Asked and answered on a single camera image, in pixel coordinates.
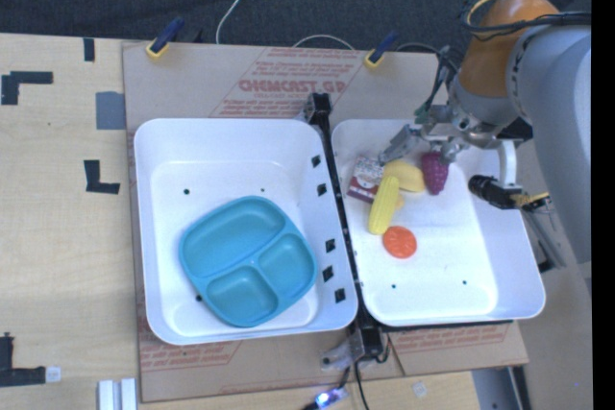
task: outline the wooden table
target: wooden table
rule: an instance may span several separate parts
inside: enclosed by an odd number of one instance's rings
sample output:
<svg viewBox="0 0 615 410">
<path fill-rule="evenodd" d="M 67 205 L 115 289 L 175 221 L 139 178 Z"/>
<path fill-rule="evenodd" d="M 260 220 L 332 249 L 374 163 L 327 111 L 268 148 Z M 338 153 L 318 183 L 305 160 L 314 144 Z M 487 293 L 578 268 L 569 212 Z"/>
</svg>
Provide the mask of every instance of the wooden table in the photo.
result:
<svg viewBox="0 0 615 410">
<path fill-rule="evenodd" d="M 97 382 L 138 381 L 135 279 L 126 132 L 97 130 L 95 96 L 123 92 L 121 41 L 0 35 L 0 73 L 51 71 L 53 84 L 21 84 L 0 106 L 0 332 L 14 337 L 13 366 L 59 366 L 61 381 L 0 388 L 0 408 L 95 408 Z M 118 194 L 87 193 L 84 161 Z M 417 395 L 421 381 L 427 393 Z M 363 384 L 372 410 L 479 409 L 472 375 L 426 375 Z M 334 408 L 361 409 L 351 397 Z M 169 403 L 152 409 L 299 409 L 317 388 Z"/>
</svg>

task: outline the blue divided plate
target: blue divided plate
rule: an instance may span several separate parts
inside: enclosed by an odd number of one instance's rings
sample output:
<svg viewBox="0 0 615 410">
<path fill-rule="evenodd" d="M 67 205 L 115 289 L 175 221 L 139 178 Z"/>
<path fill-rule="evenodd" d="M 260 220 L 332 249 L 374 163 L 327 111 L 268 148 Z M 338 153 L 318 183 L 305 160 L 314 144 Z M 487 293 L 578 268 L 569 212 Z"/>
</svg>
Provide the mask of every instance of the blue divided plate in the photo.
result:
<svg viewBox="0 0 615 410">
<path fill-rule="evenodd" d="M 180 262 L 224 322 L 258 326 L 298 301 L 316 280 L 316 257 L 273 202 L 244 197 L 216 208 L 180 240 Z"/>
</svg>

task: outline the black cable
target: black cable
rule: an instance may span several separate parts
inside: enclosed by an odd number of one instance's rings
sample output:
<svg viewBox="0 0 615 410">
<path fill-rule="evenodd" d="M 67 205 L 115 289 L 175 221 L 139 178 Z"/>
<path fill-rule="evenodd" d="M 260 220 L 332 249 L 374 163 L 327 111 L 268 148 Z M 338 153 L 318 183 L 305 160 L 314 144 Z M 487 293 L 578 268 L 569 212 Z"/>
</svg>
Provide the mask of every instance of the black cable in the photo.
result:
<svg viewBox="0 0 615 410">
<path fill-rule="evenodd" d="M 341 390 L 344 386 L 346 386 L 346 383 L 348 382 L 348 378 L 350 377 L 350 366 L 348 366 L 345 370 L 344 370 L 344 374 L 342 375 L 342 378 L 339 381 L 339 384 L 335 387 L 336 390 Z M 308 405 L 306 405 L 305 407 L 303 407 L 302 410 L 318 410 L 320 407 L 318 406 L 318 403 L 316 403 L 315 401 L 313 401 L 312 403 L 309 403 Z"/>
<path fill-rule="evenodd" d="M 374 360 L 378 364 L 384 364 L 388 360 L 388 356 L 391 353 L 391 345 L 391 337 L 389 335 L 386 335 L 386 349 L 384 350 L 384 356 L 382 357 L 382 359 L 374 357 Z"/>
<path fill-rule="evenodd" d="M 521 20 L 496 26 L 473 24 L 472 15 L 482 5 L 495 0 L 468 0 L 464 3 L 459 17 L 461 26 L 480 41 L 488 41 L 496 36 L 505 36 L 534 26 L 578 26 L 591 25 L 591 12 L 559 12 L 544 14 L 532 20 Z"/>
<path fill-rule="evenodd" d="M 417 119 L 421 120 L 421 118 L 424 118 L 430 110 L 431 103 L 433 102 L 433 99 L 435 98 L 435 95 L 437 94 L 438 90 L 440 90 L 442 84 L 444 84 L 448 89 L 449 84 L 455 77 L 455 74 L 458 72 L 458 67 L 449 57 L 449 53 L 453 51 L 453 49 L 449 46 L 445 46 L 442 49 L 438 50 L 437 48 L 434 48 L 433 46 L 424 43 L 404 43 L 400 45 L 396 51 L 406 51 L 408 49 L 411 49 L 413 51 L 434 53 L 438 59 L 438 66 L 435 70 L 435 80 L 433 81 L 431 94 L 428 97 L 427 101 L 425 101 L 425 103 L 423 103 L 414 112 L 414 115 L 417 116 Z"/>
<path fill-rule="evenodd" d="M 365 407 L 365 410 L 369 410 L 369 405 L 367 404 L 367 400 L 365 399 L 365 394 L 363 393 L 363 385 L 361 384 L 361 376 L 358 370 L 358 361 L 355 362 L 355 375 L 357 376 L 358 391 L 361 394 L 361 400 L 363 401 L 363 406 Z"/>
</svg>

